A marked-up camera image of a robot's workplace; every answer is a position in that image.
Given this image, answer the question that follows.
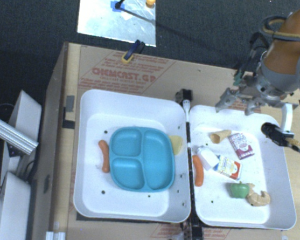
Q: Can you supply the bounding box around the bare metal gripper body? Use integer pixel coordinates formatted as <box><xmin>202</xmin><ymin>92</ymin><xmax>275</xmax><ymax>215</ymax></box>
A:
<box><xmin>235</xmin><ymin>74</ymin><xmax>292</xmax><ymax>109</ymax></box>

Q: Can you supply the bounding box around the tan ice cream cone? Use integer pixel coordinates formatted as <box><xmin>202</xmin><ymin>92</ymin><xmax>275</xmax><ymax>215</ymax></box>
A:
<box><xmin>208</xmin><ymin>127</ymin><xmax>233</xmax><ymax>146</ymax></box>

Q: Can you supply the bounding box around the purple and white packet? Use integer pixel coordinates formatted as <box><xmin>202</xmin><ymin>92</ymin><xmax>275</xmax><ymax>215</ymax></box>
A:
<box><xmin>225</xmin><ymin>131</ymin><xmax>258</xmax><ymax>162</ymax></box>

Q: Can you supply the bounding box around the thin black and white rod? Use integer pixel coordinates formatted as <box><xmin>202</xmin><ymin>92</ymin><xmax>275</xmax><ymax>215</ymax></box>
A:
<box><xmin>169</xmin><ymin>99</ymin><xmax>210</xmax><ymax>223</ymax></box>

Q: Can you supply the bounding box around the white plastic bottle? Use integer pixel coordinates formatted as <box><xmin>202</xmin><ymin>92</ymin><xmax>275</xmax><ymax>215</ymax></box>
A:
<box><xmin>193</xmin><ymin>145</ymin><xmax>222</xmax><ymax>173</ymax></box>

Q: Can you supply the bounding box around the white orange and blue carton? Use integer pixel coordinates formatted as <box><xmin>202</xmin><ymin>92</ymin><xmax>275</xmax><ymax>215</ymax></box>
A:
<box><xmin>212</xmin><ymin>154</ymin><xmax>244</xmax><ymax>181</ymax></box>

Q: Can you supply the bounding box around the pale yellow flat slice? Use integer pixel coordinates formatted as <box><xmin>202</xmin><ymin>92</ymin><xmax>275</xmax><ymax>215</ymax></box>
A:
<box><xmin>165</xmin><ymin>134</ymin><xmax>184</xmax><ymax>157</ymax></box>

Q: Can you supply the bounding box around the orange sausage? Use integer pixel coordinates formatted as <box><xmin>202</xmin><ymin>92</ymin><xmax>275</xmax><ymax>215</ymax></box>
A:
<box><xmin>94</xmin><ymin>139</ymin><xmax>114</xmax><ymax>174</ymax></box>
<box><xmin>188</xmin><ymin>154</ymin><xmax>207</xmax><ymax>188</ymax></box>

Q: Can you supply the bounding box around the green pepper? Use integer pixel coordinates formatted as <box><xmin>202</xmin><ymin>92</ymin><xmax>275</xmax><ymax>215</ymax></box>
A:
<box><xmin>228</xmin><ymin>180</ymin><xmax>251</xmax><ymax>201</ymax></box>

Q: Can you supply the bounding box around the beige croissant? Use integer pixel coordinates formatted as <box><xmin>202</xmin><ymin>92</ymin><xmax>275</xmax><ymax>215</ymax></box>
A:
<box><xmin>245</xmin><ymin>183</ymin><xmax>273</xmax><ymax>209</ymax></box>

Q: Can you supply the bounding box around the blue divided plate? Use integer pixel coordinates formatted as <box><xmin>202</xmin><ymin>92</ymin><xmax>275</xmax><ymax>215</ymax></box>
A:
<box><xmin>103</xmin><ymin>123</ymin><xmax>181</xmax><ymax>197</ymax></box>

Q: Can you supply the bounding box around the brown cardboard board red print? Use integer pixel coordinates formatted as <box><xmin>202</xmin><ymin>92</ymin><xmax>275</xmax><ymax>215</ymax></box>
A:
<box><xmin>56</xmin><ymin>44</ymin><xmax>300</xmax><ymax>240</ymax></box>

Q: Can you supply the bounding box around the white plastic tray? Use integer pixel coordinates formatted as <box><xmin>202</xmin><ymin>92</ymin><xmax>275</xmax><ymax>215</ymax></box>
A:
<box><xmin>66</xmin><ymin>87</ymin><xmax>205</xmax><ymax>230</ymax></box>
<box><xmin>175</xmin><ymin>103</ymin><xmax>300</xmax><ymax>237</ymax></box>

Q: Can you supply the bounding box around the black cylinder on white bracket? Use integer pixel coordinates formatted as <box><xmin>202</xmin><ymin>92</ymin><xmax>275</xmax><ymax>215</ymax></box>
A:
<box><xmin>259</xmin><ymin>99</ymin><xmax>299</xmax><ymax>148</ymax></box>

